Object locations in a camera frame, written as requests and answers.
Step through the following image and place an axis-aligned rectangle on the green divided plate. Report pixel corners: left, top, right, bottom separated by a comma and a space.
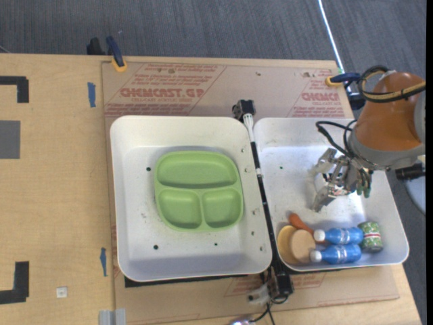
154, 150, 245, 232

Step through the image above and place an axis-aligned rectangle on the orange carrot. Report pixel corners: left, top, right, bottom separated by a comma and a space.
288, 213, 315, 235

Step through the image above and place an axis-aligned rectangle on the brown cardboard board red print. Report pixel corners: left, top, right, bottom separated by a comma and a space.
101, 56, 401, 322

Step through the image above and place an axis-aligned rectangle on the black block with thin wires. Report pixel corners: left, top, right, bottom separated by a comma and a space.
231, 99, 256, 120
269, 270, 294, 299

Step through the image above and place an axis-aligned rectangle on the green and red can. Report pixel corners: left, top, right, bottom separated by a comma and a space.
357, 220, 384, 253

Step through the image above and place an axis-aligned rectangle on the thin black and white rod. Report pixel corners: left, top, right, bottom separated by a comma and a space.
242, 112, 283, 274

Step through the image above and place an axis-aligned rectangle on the white plastic tray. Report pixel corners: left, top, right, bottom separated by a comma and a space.
110, 115, 273, 282
252, 116, 410, 272

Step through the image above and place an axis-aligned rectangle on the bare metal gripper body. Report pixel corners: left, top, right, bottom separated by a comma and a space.
329, 155, 373, 196

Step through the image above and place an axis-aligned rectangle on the blue plastic bottle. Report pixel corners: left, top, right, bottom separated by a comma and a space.
313, 227, 365, 245
309, 244, 363, 265

